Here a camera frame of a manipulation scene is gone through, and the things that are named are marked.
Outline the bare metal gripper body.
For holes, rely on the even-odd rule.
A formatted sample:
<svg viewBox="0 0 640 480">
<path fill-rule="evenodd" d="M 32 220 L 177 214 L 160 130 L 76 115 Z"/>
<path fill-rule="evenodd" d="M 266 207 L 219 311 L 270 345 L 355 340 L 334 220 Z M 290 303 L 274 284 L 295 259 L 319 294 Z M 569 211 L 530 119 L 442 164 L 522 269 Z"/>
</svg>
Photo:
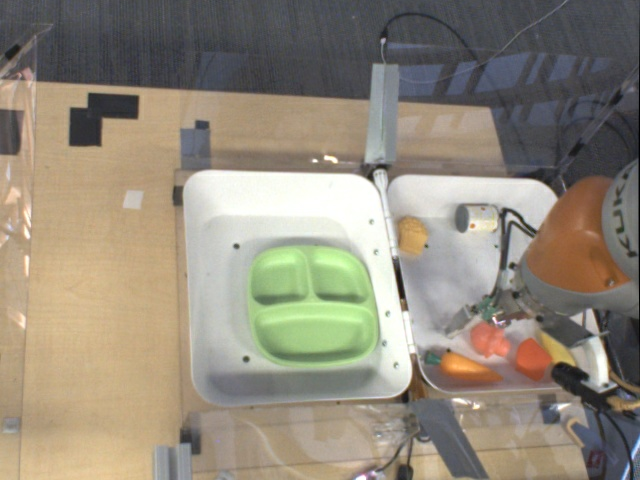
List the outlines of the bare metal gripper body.
<svg viewBox="0 0 640 480">
<path fill-rule="evenodd" d="M 469 308 L 471 319 L 479 319 L 492 326 L 510 326 L 520 320 L 545 321 L 543 307 L 530 300 L 524 291 L 495 289 Z"/>
</svg>

